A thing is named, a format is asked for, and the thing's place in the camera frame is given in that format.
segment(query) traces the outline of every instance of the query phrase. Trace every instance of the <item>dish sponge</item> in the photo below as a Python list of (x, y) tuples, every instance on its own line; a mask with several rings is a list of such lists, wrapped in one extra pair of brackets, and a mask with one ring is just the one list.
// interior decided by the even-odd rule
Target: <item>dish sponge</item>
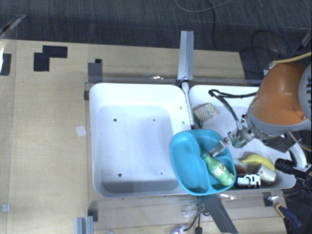
[(194, 114), (197, 118), (202, 121), (208, 121), (218, 115), (217, 111), (211, 105), (211, 103), (207, 103), (203, 106), (200, 106), (194, 110)]

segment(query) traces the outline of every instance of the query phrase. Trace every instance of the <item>black tape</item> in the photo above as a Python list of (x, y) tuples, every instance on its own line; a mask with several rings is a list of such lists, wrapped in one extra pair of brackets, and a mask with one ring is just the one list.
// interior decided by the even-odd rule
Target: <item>black tape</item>
[(98, 211), (96, 209), (88, 209), (88, 216), (92, 216), (94, 222), (98, 221)]
[(265, 193), (262, 193), (262, 195), (263, 195), (264, 206), (265, 207), (273, 206), (273, 200), (272, 200), (271, 192), (265, 192)]
[(1, 69), (0, 76), (8, 76), (10, 74), (11, 59), (12, 59), (11, 54), (3, 54), (3, 64), (2, 68), (0, 68)]
[(50, 59), (43, 53), (34, 53), (34, 71), (50, 71)]
[(63, 46), (43, 46), (43, 57), (45, 58), (67, 58), (67, 47)]
[(90, 91), (84, 91), (84, 100), (89, 100), (89, 94), (90, 94)]
[(102, 63), (88, 63), (88, 82), (103, 82)]

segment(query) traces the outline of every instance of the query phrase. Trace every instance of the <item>sink basin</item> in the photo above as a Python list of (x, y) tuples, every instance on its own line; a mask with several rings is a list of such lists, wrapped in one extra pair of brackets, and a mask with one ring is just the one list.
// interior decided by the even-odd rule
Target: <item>sink basin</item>
[[(244, 94), (255, 87), (198, 85), (190, 89), (192, 108), (210, 102), (218, 115), (204, 123), (204, 129), (226, 136), (235, 129), (232, 115), (221, 102), (208, 95), (209, 89)], [(232, 99), (229, 103), (238, 116), (246, 113), (252, 97)], [(93, 184), (104, 197), (186, 194), (179, 186), (172, 168), (169, 144), (173, 136), (190, 130), (184, 93), (173, 85), (99, 83), (89, 94), (92, 140)], [(272, 163), (277, 158), (290, 159), (264, 146), (259, 140), (242, 149), (230, 146), (235, 165), (256, 153)], [(276, 171), (277, 180), (262, 189), (288, 189), (293, 175)]]
[(89, 100), (93, 183), (101, 196), (184, 194), (169, 155), (171, 138), (190, 129), (181, 89), (99, 83)]

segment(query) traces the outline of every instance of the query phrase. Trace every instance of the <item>banana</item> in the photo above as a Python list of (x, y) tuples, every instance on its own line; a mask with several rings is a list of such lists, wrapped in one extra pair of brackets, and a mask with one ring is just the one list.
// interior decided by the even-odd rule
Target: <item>banana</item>
[(244, 163), (255, 163), (255, 164), (262, 164), (269, 168), (271, 171), (275, 172), (275, 167), (268, 159), (263, 156), (252, 154), (249, 155), (246, 159), (240, 161), (242, 164)]

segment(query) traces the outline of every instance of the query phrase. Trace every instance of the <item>green bottle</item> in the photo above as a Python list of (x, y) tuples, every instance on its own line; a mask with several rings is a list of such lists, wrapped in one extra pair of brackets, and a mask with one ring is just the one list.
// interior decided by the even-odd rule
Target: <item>green bottle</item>
[(234, 175), (217, 159), (212, 158), (207, 151), (200, 154), (200, 157), (206, 161), (209, 172), (220, 180), (224, 186), (229, 186), (234, 181)]

